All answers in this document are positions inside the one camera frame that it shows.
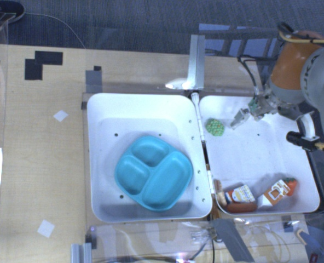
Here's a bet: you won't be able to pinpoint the yellow and white carton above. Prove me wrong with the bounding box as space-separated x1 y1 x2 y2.
224 184 257 205

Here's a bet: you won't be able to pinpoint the red-brown sausage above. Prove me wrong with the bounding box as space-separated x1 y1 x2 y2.
226 202 258 214

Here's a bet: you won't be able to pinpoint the thin black and white rod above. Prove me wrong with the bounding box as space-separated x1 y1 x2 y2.
190 92 215 195

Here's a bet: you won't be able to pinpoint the orange carrot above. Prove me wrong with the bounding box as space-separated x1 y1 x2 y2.
283 177 298 197

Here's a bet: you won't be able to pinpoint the orange and white carton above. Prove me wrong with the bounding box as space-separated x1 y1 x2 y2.
257 179 290 209

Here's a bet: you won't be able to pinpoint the blue divided plate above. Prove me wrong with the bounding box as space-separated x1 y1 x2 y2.
114 135 194 212

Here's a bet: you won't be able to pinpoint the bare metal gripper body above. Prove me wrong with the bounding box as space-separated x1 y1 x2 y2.
247 90 279 122

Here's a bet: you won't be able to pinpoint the green grapes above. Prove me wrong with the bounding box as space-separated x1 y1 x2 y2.
205 117 225 138

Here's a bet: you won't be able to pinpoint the white plastic tray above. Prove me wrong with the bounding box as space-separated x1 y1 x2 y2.
199 95 321 216
86 93 213 224

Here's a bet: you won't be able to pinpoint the black cylinder on white bracket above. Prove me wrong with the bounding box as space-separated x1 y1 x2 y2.
286 111 322 152

